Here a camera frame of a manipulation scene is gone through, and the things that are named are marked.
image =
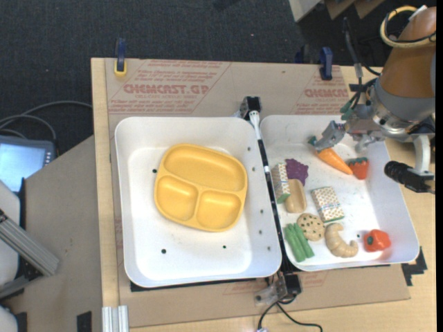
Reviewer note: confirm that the red bell pepper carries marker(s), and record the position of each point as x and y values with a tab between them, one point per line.
379	241

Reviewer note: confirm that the green asparagus bundle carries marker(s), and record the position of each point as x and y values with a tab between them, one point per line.
299	244

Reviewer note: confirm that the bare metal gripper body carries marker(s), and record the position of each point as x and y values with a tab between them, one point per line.
375	124

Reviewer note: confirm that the orange carrot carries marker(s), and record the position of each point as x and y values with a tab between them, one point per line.
335	161

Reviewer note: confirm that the white plastic tray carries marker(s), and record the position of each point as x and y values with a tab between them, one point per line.
380	206
145	220

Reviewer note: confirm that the tan bread roll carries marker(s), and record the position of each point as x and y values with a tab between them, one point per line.
295	197

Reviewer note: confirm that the chocolate chip biscuit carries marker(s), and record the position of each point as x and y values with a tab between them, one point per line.
311	227

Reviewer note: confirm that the yellow divided plate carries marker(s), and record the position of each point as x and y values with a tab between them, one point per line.
200	185

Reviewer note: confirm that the white and green carton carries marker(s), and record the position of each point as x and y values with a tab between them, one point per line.
281	183
328	204

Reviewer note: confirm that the black cylinder on white bracket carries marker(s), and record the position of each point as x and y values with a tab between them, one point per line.
408	175

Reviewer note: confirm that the thin black and white rod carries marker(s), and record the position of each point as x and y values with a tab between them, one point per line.
266	166

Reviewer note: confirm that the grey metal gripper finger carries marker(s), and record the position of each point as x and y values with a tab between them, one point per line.
363	143
330	135

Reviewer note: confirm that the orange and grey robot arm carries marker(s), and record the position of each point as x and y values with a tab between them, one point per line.
408	71

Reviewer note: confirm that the brown cardboard board red print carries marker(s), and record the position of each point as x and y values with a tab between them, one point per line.
207	88

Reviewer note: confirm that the beige croissant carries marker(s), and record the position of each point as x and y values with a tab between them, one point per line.
337	242

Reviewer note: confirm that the purple grapes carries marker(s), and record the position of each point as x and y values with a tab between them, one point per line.
297	169

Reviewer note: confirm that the red strawberry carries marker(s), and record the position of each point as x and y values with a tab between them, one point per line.
360	169

